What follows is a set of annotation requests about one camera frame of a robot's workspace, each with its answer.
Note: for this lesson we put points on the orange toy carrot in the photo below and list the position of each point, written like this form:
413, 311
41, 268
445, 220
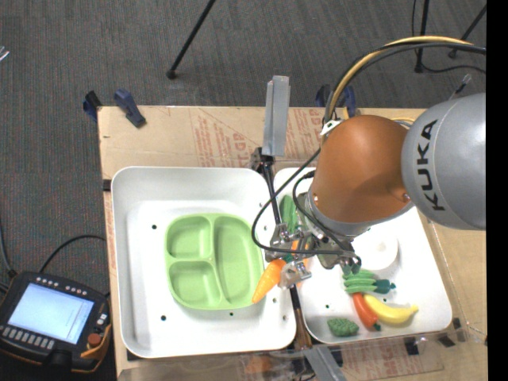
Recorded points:
268, 279

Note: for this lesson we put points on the green toy bean pods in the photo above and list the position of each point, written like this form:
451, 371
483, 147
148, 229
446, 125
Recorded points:
359, 283

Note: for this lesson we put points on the green divided plate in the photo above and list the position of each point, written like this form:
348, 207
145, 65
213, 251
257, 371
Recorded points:
234, 260

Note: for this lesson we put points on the red toy chili pepper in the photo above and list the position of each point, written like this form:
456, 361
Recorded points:
363, 310

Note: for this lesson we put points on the green toy broccoli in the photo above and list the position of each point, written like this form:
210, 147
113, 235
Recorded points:
343, 327

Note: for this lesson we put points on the brown cardboard board red print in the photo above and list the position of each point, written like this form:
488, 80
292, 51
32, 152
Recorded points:
166, 137

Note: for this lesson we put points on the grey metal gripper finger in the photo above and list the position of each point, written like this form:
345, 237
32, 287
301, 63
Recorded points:
283, 239
294, 274

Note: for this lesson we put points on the white plastic tray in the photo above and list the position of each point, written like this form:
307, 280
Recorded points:
420, 284
143, 260

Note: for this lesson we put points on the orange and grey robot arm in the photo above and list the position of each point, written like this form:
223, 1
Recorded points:
436, 165

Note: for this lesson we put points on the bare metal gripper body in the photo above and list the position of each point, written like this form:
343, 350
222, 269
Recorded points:
331, 254

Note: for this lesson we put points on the yellow banana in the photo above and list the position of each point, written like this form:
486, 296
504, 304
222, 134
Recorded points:
391, 312

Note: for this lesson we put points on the white round bowl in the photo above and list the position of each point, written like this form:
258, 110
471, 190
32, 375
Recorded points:
381, 252

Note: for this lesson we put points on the green toy cucumber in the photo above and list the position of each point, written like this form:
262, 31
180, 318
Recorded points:
288, 212

